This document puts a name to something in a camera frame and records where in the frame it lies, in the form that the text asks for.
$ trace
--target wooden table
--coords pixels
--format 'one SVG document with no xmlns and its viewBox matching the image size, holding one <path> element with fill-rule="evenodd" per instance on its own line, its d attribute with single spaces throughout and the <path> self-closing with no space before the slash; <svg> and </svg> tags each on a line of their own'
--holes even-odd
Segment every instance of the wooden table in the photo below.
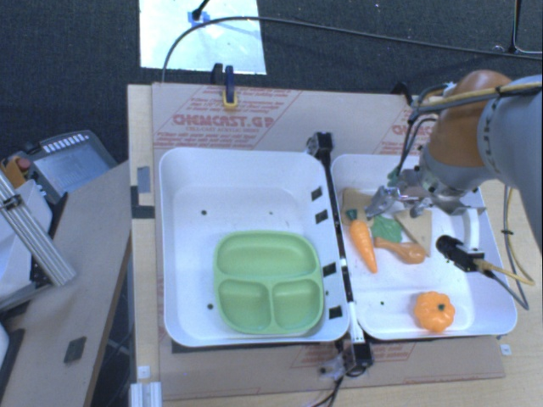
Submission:
<svg viewBox="0 0 543 407">
<path fill-rule="evenodd" d="M 25 335 L 2 407 L 91 404 L 128 264 L 130 214 L 127 163 L 69 195 L 54 242 L 77 276 L 7 320 Z M 65 363 L 70 341 L 82 337 L 82 357 Z"/>
<path fill-rule="evenodd" d="M 150 86 L 129 86 L 129 127 L 131 185 L 137 186 L 138 164 L 153 163 L 153 127 Z M 153 182 L 148 191 L 139 194 L 139 204 L 153 205 Z M 482 186 L 485 204 L 496 237 L 501 237 L 503 186 L 497 181 Z M 504 355 L 505 378 L 465 382 L 401 385 L 394 387 L 349 388 L 339 391 L 334 406 L 481 406 L 535 405 L 543 399 L 543 326 L 541 314 L 541 256 L 532 237 L 518 195 L 513 199 L 510 227 L 515 231 L 513 245 L 520 260 L 534 279 L 535 287 L 526 287 L 531 304 L 526 312 L 518 307 L 518 323 L 514 331 L 499 343 L 509 346 L 511 355 Z M 154 222 L 135 219 L 132 222 L 134 246 L 134 294 L 137 365 L 148 365 L 150 375 L 140 382 L 160 380 L 157 331 L 156 258 L 154 255 Z M 506 260 L 502 241 L 498 242 Z M 165 401 L 167 407 L 311 406 L 327 392 L 281 393 L 271 395 L 189 399 Z"/>
</svg>

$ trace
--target toy vegetable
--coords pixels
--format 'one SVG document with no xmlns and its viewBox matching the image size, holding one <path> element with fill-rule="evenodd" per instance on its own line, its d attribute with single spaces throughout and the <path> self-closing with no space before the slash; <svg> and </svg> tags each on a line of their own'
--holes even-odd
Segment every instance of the toy vegetable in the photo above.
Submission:
<svg viewBox="0 0 543 407">
<path fill-rule="evenodd" d="M 370 228 L 367 227 L 365 221 L 358 220 L 355 217 L 355 210 L 350 209 L 346 214 L 350 217 L 350 237 L 355 244 L 356 250 L 367 265 L 367 268 L 372 273 L 377 273 L 377 261 L 375 260 L 375 252 L 373 251 L 372 236 Z"/>
<path fill-rule="evenodd" d="M 426 259 L 424 247 L 417 243 L 392 243 L 381 237 L 375 237 L 373 244 L 376 248 L 386 248 L 398 255 L 407 264 L 420 264 Z"/>
<path fill-rule="evenodd" d="M 418 296 L 415 316 L 425 329 L 441 333 L 452 324 L 455 308 L 446 294 L 430 291 Z"/>
<path fill-rule="evenodd" d="M 382 215 L 373 217 L 373 225 L 370 226 L 373 238 L 381 237 L 392 243 L 401 241 L 401 225 L 394 219 L 387 219 Z"/>
</svg>

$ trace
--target gray carpet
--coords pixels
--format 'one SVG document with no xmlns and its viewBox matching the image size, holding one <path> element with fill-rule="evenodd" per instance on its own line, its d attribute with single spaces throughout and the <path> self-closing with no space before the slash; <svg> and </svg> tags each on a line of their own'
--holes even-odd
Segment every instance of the gray carpet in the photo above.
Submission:
<svg viewBox="0 0 543 407">
<path fill-rule="evenodd" d="M 507 49 L 514 0 L 257 0 L 261 15 L 418 41 Z M 523 0 L 518 42 L 541 47 L 541 0 Z M 126 85 L 150 83 L 139 67 L 138 0 L 0 0 L 0 157 L 23 142 L 90 129 L 127 157 Z M 266 76 L 238 84 L 387 92 L 418 90 L 489 68 L 515 78 L 541 61 L 506 59 L 378 41 L 285 25 L 263 25 Z M 171 71 L 169 81 L 209 75 Z"/>
</svg>

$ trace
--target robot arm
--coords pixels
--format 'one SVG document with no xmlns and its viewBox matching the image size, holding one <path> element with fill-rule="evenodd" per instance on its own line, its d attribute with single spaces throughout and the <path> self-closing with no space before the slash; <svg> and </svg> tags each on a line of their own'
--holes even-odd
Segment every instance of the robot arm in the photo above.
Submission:
<svg viewBox="0 0 543 407">
<path fill-rule="evenodd" d="M 414 140 L 408 131 L 400 165 L 389 186 L 373 197 L 368 217 L 396 200 L 411 207 L 413 217 L 434 205 L 458 215 L 466 208 L 462 196 L 497 178 L 520 191 L 541 250 L 541 75 L 509 81 L 492 71 L 476 71 L 455 86 L 450 102 L 415 104 L 411 126 L 420 114 L 443 111 L 419 166 L 402 170 Z M 477 95 L 471 98 L 472 91 Z"/>
</svg>

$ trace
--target wire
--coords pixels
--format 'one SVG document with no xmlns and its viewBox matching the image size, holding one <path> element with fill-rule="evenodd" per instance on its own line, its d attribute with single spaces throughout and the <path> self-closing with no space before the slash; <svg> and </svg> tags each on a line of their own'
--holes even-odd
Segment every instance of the wire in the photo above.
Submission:
<svg viewBox="0 0 543 407">
<path fill-rule="evenodd" d="M 511 266 L 511 271 L 504 270 L 501 267 L 497 267 L 493 264 L 491 264 L 488 261 L 485 261 L 484 259 L 474 259 L 473 262 L 478 266 L 479 270 L 483 273 L 487 272 L 491 274 L 491 278 L 493 278 L 495 281 L 497 281 L 502 287 L 504 287 L 511 295 L 512 297 L 520 304 L 524 309 L 529 310 L 529 303 L 526 299 L 526 296 L 524 295 L 524 290 L 522 288 L 521 282 L 530 285 L 531 287 L 535 285 L 534 279 L 528 274 L 528 272 L 522 267 L 520 262 L 518 261 L 517 255 L 515 254 L 512 244 L 511 244 L 511 238 L 512 232 L 509 230 L 509 211 L 511 209 L 511 200 L 512 200 L 512 188 L 509 186 L 505 186 L 504 189 L 504 195 L 503 195 L 503 234 L 506 244 L 506 251 L 507 251 L 507 258 L 509 259 L 509 264 Z M 517 274 L 517 269 L 522 272 L 525 278 L 522 278 Z M 511 277 L 515 280 L 517 283 L 518 291 L 520 292 L 521 298 L 500 278 L 494 275 L 493 271 L 498 271 L 500 273 L 503 273 L 506 276 Z"/>
<path fill-rule="evenodd" d="M 341 386 L 341 383 L 343 382 L 343 379 L 344 379 L 343 377 L 340 377 L 336 381 L 336 385 L 334 386 L 333 391 L 325 399 L 323 399 L 322 401 L 319 401 L 316 404 L 313 404 L 311 407 L 321 407 L 322 405 L 324 405 L 326 403 L 327 403 L 326 404 L 327 407 L 332 407 L 333 403 L 336 400 L 336 397 L 338 396 L 339 387 Z"/>
<path fill-rule="evenodd" d="M 417 41 L 414 39 L 404 39 L 404 38 L 395 37 L 395 36 L 378 35 L 376 33 L 367 33 L 364 31 L 353 31 L 351 29 L 343 29 L 340 27 L 330 27 L 327 25 L 308 23 L 305 21 L 284 20 L 280 18 L 258 17 L 258 16 L 232 16 L 232 17 L 216 18 L 214 20 L 209 20 L 203 23 L 193 25 L 190 29 L 188 29 L 187 31 L 184 31 L 180 36 L 178 36 L 177 39 L 171 44 L 171 47 L 168 50 L 168 53 L 166 55 L 164 65 L 162 67 L 162 79 L 161 79 L 162 82 L 165 81 L 165 72 L 166 72 L 166 69 L 168 68 L 168 62 L 170 61 L 170 57 L 173 54 L 179 42 L 181 42 L 186 36 L 190 35 L 196 30 L 207 27 L 208 25 L 215 25 L 215 24 L 225 23 L 228 21 L 264 21 L 267 23 L 297 25 L 299 27 L 309 27 L 311 29 L 333 31 L 336 33 L 344 33 L 346 35 L 363 36 L 363 37 L 368 37 L 372 39 L 378 39 L 380 41 L 400 42 L 400 43 L 406 43 L 406 44 L 411 44 L 411 45 L 418 45 L 420 47 L 438 48 L 442 50 L 456 51 L 456 52 L 461 52 L 461 53 L 483 54 L 483 55 L 501 57 L 501 58 L 528 59 L 528 60 L 541 61 L 541 58 L 532 57 L 532 56 L 522 56 L 522 55 L 507 54 L 507 53 L 495 53 L 493 51 L 476 50 L 476 49 L 466 48 L 466 47 L 454 47 L 452 45 L 433 44 L 431 42 Z"/>
<path fill-rule="evenodd" d="M 514 279 L 517 282 L 522 282 L 522 283 L 524 283 L 526 285 L 530 285 L 531 287 L 535 285 L 534 279 L 532 279 L 530 276 L 526 275 L 527 278 L 524 279 L 521 276 L 519 276 L 518 274 L 512 273 L 509 270 L 505 270 L 505 269 L 503 269 L 501 267 L 498 267 L 498 266 L 496 266 L 496 265 L 494 265 L 494 264 L 492 264 L 489 261 L 486 261 L 484 259 L 474 259 L 473 263 L 481 271 L 498 271 L 499 273 L 502 273 L 502 274 L 504 274 L 506 276 L 511 277 L 512 279 Z"/>
<path fill-rule="evenodd" d="M 435 113 L 444 109 L 449 109 L 451 107 L 457 107 L 464 104 L 478 103 L 480 101 L 488 101 L 490 99 L 499 98 L 499 97 L 511 97 L 517 95 L 532 95 L 540 91 L 542 88 L 540 81 L 533 81 L 530 83 L 523 83 L 517 85 L 507 85 L 507 86 L 497 86 L 491 87 L 488 89 L 482 89 L 479 91 L 471 91 L 459 93 L 457 95 L 451 95 L 450 97 L 443 98 L 437 101 L 433 101 L 428 104 L 414 103 L 414 109 L 411 113 L 411 116 L 407 120 L 407 132 L 406 138 L 404 139 L 404 144 L 401 150 L 400 162 L 396 166 L 396 175 L 400 175 L 401 169 L 404 162 L 406 161 L 407 155 L 411 151 L 412 144 L 414 139 L 410 140 L 411 130 L 415 122 L 423 114 Z M 433 86 L 429 89 L 423 91 L 424 97 L 426 97 L 431 91 L 438 90 L 440 86 Z"/>
<path fill-rule="evenodd" d="M 356 366 L 354 367 L 352 370 L 350 370 L 349 372 L 347 372 L 345 375 L 350 377 L 350 378 L 357 378 L 361 375 L 363 375 L 365 372 L 366 372 L 366 367 L 365 366 Z"/>
<path fill-rule="evenodd" d="M 407 143 L 406 151 L 407 153 L 411 152 L 411 149 L 413 148 L 413 143 L 415 143 L 415 139 L 417 138 L 418 130 L 425 122 L 435 122 L 437 119 L 435 118 L 424 118 L 422 120 L 419 120 L 417 123 L 417 126 L 415 127 L 415 130 L 413 131 L 413 135 L 411 136 L 411 140 Z"/>
<path fill-rule="evenodd" d="M 422 104 L 424 101 L 424 98 L 430 96 L 431 94 L 440 94 L 442 93 L 446 88 L 448 87 L 447 83 L 442 83 L 440 85 L 430 86 L 424 89 L 422 92 L 418 94 L 417 98 L 417 104 Z"/>
<path fill-rule="evenodd" d="M 109 354 L 107 358 L 102 361 L 101 368 L 105 368 L 105 366 L 119 353 L 125 342 L 128 341 L 128 339 L 130 339 L 130 337 L 132 336 L 132 331 L 133 328 L 129 330 L 128 333 L 117 343 L 117 346 L 114 348 L 114 350 Z"/>
<path fill-rule="evenodd" d="M 126 384 L 128 383 L 129 379 L 130 366 L 128 367 L 128 370 L 125 371 L 125 375 L 122 377 L 119 387 L 115 390 L 115 393 L 109 399 L 109 402 L 105 405 L 105 407 L 111 407 L 117 399 L 121 398 L 121 395 L 126 391 Z"/>
<path fill-rule="evenodd" d="M 515 51 L 525 54 L 543 54 L 541 51 L 528 51 L 523 50 L 521 47 L 517 46 L 517 32 L 518 32 L 518 21 L 520 18 L 520 3 L 522 0 L 515 0 L 515 9 L 513 11 L 513 18 L 512 18 L 512 46 L 514 47 Z"/>
</svg>

